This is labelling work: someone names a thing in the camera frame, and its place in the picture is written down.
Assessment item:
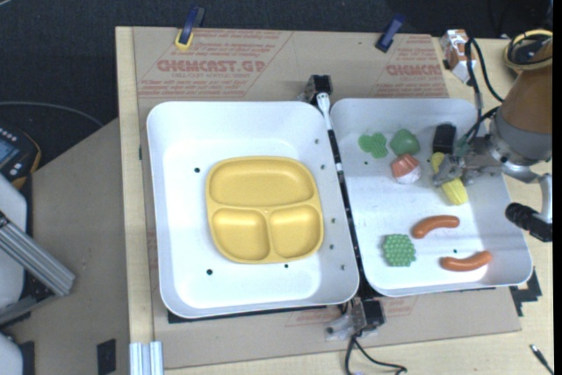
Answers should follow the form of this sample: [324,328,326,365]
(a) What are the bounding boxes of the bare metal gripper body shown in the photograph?
[456,134,507,182]

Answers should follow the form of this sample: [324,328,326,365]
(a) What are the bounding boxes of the yellow corn cob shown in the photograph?
[429,151,470,207]

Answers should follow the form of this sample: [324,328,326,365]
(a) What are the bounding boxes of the black box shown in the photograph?
[431,123,458,155]

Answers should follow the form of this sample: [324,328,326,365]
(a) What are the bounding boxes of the orange and white cupcake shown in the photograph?
[390,153,423,186]

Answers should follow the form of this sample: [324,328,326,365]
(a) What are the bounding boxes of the green pepper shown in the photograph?
[389,127,421,157]

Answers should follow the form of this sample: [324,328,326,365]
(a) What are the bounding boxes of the orange sausage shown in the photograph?
[410,214,461,240]
[439,249,494,272]

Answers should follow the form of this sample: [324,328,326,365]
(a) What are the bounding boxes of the light green flat broccoli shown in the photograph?
[357,132,389,160]

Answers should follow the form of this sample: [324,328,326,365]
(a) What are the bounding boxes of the green grapes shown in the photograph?
[381,233,417,268]

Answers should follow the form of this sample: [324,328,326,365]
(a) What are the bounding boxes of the thin black and white rod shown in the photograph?
[316,92,366,300]

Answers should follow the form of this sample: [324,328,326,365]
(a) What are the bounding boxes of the white plastic tray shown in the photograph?
[328,97,535,299]
[145,100,362,319]

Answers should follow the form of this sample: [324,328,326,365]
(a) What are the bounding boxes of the orange and white carton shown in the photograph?
[439,28,479,83]

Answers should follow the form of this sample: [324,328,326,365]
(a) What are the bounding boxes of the yellow divided plate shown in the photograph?
[205,155,326,265]

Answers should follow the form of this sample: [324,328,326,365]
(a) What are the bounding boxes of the brown cardboard board red print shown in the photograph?
[131,26,524,370]

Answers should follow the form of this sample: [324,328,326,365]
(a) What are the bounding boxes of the black cylinder on white bracket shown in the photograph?
[499,161,554,243]

